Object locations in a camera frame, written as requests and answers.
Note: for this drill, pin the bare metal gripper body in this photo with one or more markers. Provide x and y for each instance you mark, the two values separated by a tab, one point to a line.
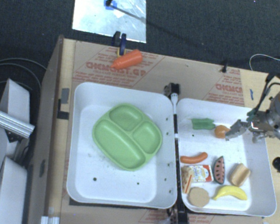
265	123

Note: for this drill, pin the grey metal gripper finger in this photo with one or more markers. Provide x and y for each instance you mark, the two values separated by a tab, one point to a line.
259	137
238	128

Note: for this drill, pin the orange toy fruit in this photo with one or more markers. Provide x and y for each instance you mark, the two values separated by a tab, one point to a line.
220	132

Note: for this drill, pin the white plastic tray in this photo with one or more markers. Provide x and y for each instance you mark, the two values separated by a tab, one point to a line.
247	151
80	173

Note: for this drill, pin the green toy vegetable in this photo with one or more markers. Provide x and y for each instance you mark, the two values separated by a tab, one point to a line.
201	124

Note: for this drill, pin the tan hot dog bun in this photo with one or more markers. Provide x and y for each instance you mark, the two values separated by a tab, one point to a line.
239	174

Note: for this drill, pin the red watermelon slice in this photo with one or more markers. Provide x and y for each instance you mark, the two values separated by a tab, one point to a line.
219	170

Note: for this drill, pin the orange sausage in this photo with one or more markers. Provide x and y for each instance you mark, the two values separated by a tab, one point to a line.
194	158

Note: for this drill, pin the red and white carton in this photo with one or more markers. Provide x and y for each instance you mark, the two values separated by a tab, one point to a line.
202	173

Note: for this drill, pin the yellow banana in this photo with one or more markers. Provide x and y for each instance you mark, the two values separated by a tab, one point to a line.
231	192

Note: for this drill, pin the thin black and white rod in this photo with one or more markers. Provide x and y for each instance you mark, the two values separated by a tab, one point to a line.
176	129

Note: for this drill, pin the tan round biscuit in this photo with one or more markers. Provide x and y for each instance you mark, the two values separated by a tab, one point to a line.
198	197

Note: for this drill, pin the green divided plate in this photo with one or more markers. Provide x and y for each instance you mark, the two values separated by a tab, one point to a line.
123	137

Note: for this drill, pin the orange carrot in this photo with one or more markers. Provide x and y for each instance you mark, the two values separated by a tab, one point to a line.
126	59

